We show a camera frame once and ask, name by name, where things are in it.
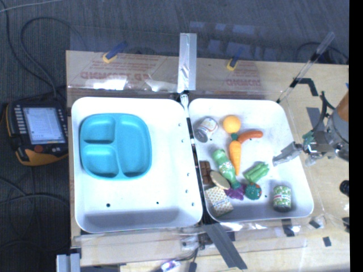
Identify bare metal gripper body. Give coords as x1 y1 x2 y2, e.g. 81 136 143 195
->
302 130 350 164

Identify white plastic tray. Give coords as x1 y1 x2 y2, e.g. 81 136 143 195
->
188 97 315 223
70 96 204 234

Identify green asparagus bundle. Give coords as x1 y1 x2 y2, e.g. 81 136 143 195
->
243 162 270 184

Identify orange sausage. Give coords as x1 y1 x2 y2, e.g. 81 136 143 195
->
237 130 264 145

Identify green can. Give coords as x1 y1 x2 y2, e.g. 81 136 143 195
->
272 185 292 213

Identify orange carrot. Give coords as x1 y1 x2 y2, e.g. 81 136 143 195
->
228 133 243 177

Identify yellow orange fruit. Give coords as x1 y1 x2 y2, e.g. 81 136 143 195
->
222 114 242 134

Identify green bottle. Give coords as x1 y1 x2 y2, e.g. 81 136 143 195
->
212 148 242 190

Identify purple grapes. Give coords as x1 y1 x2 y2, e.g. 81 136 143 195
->
225 183 247 201

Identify tan round biscuit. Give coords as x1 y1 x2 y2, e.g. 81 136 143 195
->
209 171 231 190

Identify yellow patterned carton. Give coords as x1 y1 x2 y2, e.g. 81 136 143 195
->
204 186 234 218

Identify white can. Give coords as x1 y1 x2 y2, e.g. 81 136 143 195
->
194 117 219 143

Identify brown chocolate bar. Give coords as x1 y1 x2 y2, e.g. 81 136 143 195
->
199 160 212 185

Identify brown cardboard board red print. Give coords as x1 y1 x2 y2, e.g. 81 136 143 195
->
65 50 350 267

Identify blue divided plate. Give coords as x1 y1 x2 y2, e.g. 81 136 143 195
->
78 113 153 180

